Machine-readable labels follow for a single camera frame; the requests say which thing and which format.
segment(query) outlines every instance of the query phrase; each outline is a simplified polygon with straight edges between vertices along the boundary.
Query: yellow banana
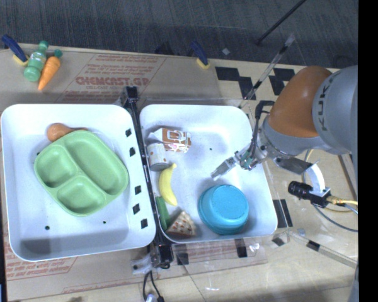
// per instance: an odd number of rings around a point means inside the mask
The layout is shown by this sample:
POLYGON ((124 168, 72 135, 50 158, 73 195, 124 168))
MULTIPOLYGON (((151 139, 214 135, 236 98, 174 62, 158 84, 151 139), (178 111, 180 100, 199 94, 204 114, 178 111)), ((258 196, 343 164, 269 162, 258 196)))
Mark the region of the yellow banana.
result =
POLYGON ((171 188, 172 171, 176 168, 176 164, 170 165, 168 168, 161 171, 159 174, 159 192, 164 198, 165 202, 176 206, 178 204, 175 194, 171 188))

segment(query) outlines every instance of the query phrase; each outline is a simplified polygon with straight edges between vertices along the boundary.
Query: gray floor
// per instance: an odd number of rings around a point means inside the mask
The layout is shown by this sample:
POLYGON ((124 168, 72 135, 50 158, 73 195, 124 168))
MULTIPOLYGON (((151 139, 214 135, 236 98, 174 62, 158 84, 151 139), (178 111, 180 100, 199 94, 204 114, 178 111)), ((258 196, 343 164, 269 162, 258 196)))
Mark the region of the gray floor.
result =
MULTIPOLYGON (((210 58, 270 62, 293 33, 283 64, 357 64, 358 0, 307 0, 255 44, 299 1, 0 0, 0 48, 8 34, 23 43, 144 53, 168 42, 175 55, 187 55, 196 39, 210 58)), ((0 282, 2 256, 0 238, 0 282)))

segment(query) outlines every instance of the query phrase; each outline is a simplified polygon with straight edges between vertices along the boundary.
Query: carrot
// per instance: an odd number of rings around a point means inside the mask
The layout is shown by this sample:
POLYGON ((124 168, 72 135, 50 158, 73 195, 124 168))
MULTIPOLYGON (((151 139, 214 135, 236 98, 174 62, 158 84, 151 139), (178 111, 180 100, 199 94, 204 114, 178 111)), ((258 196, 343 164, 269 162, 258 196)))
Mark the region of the carrot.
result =
POLYGON ((63 53, 59 50, 55 50, 55 55, 48 58, 45 66, 42 69, 42 73, 39 80, 38 90, 41 91, 53 78, 58 69, 60 68, 60 58, 63 53))

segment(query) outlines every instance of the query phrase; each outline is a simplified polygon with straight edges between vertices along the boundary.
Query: white can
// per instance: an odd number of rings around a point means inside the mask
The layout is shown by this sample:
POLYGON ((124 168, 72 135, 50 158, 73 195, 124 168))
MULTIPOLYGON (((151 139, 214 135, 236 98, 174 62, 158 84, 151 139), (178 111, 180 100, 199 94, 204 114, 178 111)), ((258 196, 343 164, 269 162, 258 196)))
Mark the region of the white can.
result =
POLYGON ((164 144, 161 142, 149 144, 147 146, 147 154, 149 156, 150 170, 161 171, 168 168, 164 144))

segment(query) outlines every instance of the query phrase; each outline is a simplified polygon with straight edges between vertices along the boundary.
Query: green plate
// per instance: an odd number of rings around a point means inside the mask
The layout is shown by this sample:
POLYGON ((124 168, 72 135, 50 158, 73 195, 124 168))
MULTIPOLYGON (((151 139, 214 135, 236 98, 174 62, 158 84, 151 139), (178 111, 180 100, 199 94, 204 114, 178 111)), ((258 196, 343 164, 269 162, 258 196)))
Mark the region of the green plate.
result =
POLYGON ((34 164, 42 186, 68 213, 88 216, 123 193, 129 173, 94 133, 74 131, 44 148, 34 164))

